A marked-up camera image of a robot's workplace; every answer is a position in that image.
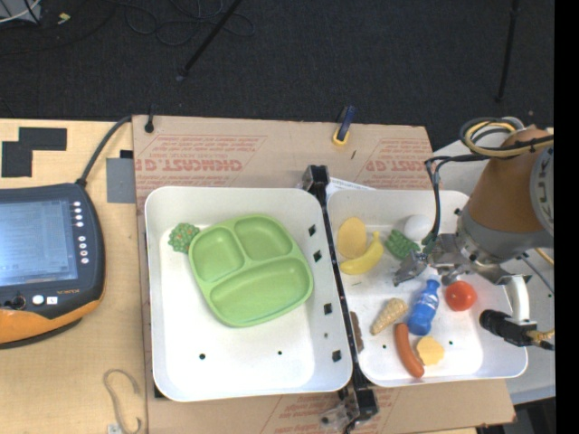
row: white toy egg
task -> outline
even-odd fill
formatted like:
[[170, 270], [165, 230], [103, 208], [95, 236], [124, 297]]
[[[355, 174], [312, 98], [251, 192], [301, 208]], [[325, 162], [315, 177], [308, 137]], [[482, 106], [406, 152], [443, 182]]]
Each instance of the white toy egg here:
[[404, 224], [403, 233], [412, 241], [422, 241], [432, 228], [432, 221], [424, 214], [416, 214], [408, 218]]

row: black mat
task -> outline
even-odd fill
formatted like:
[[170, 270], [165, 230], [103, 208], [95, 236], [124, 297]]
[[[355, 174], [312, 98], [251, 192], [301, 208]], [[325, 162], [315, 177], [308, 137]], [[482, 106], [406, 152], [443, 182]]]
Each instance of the black mat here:
[[1, 23], [0, 117], [116, 120], [155, 103], [333, 121], [351, 104], [355, 122], [426, 126], [434, 149], [472, 118], [554, 125], [555, 0], [520, 0], [501, 102], [512, 0], [243, 0], [177, 81], [234, 0], [200, 1], [42, 0], [40, 25]]

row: red tomato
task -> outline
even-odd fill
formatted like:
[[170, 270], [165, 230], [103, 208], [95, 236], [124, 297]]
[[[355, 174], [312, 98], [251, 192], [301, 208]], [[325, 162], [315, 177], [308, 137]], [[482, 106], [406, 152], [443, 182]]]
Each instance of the red tomato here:
[[444, 291], [446, 303], [452, 310], [468, 310], [477, 300], [477, 291], [466, 281], [455, 281]]

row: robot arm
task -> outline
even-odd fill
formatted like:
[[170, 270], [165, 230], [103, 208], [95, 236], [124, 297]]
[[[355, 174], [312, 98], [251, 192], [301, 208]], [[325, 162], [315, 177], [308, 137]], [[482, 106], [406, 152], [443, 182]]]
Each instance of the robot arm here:
[[[511, 127], [510, 136], [500, 148], [477, 146], [469, 133], [493, 125]], [[513, 316], [485, 310], [480, 324], [514, 345], [552, 348], [545, 340], [547, 335], [538, 332], [529, 317], [526, 284], [530, 276], [509, 273], [501, 264], [527, 250], [554, 245], [553, 136], [524, 128], [512, 118], [471, 121], [461, 133], [473, 155], [457, 160], [487, 158], [489, 162], [460, 211], [457, 230], [439, 234], [435, 223], [422, 241], [422, 252], [411, 252], [396, 272], [394, 284], [414, 278], [428, 266], [439, 270], [445, 285], [462, 273], [476, 272], [493, 284], [505, 286], [513, 307]], [[431, 170], [429, 174], [438, 198], [438, 175]]]

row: white tray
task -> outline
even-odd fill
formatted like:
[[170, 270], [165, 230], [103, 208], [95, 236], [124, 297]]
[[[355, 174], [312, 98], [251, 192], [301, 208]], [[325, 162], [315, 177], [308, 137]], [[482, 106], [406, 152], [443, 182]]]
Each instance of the white tray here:
[[[252, 213], [277, 218], [308, 260], [304, 304], [260, 325], [223, 325], [204, 301], [187, 256], [168, 245], [179, 222], [204, 229]], [[321, 207], [298, 189], [163, 187], [145, 204], [153, 375], [174, 401], [333, 392], [352, 373]], [[310, 235], [310, 228], [315, 232]]]
[[[455, 209], [468, 201], [463, 193], [441, 191], [440, 233], [455, 232]], [[372, 231], [379, 231], [381, 241], [388, 238], [392, 229], [402, 231], [411, 215], [425, 214], [434, 220], [434, 195], [432, 191], [401, 190], [343, 190], [333, 193], [327, 203], [334, 240], [337, 230], [348, 218], [357, 216], [366, 225], [368, 239]], [[447, 306], [444, 286], [439, 288], [440, 305], [432, 321], [430, 335], [445, 349], [444, 358], [435, 365], [425, 367], [424, 376], [414, 379], [404, 369], [394, 344], [394, 328], [389, 327], [378, 335], [370, 334], [371, 324], [388, 299], [399, 297], [409, 307], [415, 294], [425, 286], [424, 281], [411, 279], [395, 287], [394, 273], [400, 266], [387, 249], [379, 264], [364, 275], [342, 273], [346, 302], [350, 312], [357, 315], [363, 348], [359, 352], [360, 369], [379, 386], [392, 387], [428, 382], [447, 382], [519, 376], [527, 368], [527, 349], [506, 343], [479, 325], [479, 315], [491, 308], [510, 314], [512, 309], [504, 287], [495, 286], [479, 275], [461, 277], [476, 289], [478, 300], [464, 312], [454, 312]], [[411, 335], [411, 344], [419, 339]]]

